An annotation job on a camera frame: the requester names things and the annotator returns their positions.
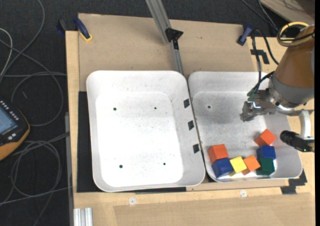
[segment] black clamp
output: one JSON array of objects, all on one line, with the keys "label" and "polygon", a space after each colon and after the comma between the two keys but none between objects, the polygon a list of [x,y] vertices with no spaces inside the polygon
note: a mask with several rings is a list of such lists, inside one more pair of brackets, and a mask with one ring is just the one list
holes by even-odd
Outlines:
[{"label": "black clamp", "polygon": [[169,42],[172,41],[174,49],[179,50],[178,39],[181,37],[183,32],[179,31],[179,30],[172,29],[172,28],[167,28],[165,30],[165,34],[166,34],[168,41]]}]

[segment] black hole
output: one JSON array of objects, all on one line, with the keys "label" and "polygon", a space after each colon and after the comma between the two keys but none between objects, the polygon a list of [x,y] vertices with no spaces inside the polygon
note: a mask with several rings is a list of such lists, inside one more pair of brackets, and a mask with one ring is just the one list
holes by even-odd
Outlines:
[{"label": "black hole", "polygon": [[194,153],[197,153],[198,151],[200,151],[199,144],[195,144],[192,147],[193,147],[193,152]]},{"label": "black hole", "polygon": [[193,121],[190,121],[188,122],[188,127],[189,127],[189,130],[191,130],[192,128],[194,128],[194,122]]},{"label": "black hole", "polygon": [[183,101],[184,108],[187,108],[190,105],[189,99]]}]

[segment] green block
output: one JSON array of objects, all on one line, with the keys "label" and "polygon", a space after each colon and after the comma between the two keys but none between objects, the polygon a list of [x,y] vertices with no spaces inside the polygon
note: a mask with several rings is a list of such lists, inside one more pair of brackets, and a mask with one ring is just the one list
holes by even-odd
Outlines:
[{"label": "green block", "polygon": [[274,160],[272,158],[259,158],[260,168],[256,170],[257,175],[270,175],[275,171]]}]

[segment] metal pole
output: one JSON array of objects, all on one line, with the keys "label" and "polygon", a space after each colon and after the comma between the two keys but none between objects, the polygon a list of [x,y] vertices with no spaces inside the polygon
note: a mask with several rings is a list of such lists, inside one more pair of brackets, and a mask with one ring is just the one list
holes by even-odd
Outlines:
[{"label": "metal pole", "polygon": [[162,0],[145,0],[146,4],[149,7],[151,15],[155,21],[155,24],[160,32],[162,41],[167,44],[170,43],[170,49],[173,59],[174,69],[180,72],[182,75],[184,74],[183,66],[181,62],[179,47],[178,47],[178,38],[181,36],[182,32],[176,36],[168,36],[168,30],[171,30],[171,25],[162,3]]}]

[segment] device screen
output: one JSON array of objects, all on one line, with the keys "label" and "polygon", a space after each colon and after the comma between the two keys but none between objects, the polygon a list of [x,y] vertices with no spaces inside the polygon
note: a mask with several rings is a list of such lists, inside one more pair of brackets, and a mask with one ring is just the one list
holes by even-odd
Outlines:
[{"label": "device screen", "polygon": [[12,118],[0,107],[0,134],[16,128],[18,125]]}]

